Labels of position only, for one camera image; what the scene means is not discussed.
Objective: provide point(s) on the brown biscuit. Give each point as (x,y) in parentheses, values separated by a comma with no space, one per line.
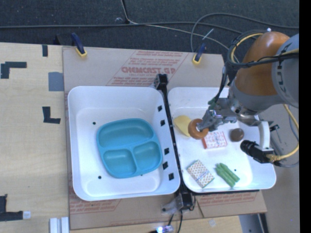
(237,135)

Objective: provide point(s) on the orange patterned packet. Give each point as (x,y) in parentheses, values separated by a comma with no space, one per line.
(200,173)

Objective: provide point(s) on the red and white packet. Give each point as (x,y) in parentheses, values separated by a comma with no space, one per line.
(215,141)

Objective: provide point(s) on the brown cardboard board red print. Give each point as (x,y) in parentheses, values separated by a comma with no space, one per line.
(102,67)

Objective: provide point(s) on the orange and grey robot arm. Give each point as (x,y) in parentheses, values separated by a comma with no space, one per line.
(262,67)

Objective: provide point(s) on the blue divided plate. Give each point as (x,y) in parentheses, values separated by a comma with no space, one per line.
(126,149)

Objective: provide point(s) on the black cylinder on white bracket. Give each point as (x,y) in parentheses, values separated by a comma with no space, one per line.
(255,152)

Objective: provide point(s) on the brown doughnut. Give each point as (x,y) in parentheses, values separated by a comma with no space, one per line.
(192,131)

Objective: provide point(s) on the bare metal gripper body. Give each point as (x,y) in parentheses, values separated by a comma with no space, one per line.
(228,111)

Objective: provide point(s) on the thin black rod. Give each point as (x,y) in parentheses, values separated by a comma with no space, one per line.
(172,130)

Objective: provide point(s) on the green asparagus bundle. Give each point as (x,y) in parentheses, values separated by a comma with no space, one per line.
(227,175)

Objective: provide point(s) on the white plastic tray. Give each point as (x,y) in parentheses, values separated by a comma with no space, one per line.
(218,156)
(85,154)

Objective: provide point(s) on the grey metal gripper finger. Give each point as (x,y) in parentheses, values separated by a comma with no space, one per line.
(204,121)
(215,125)

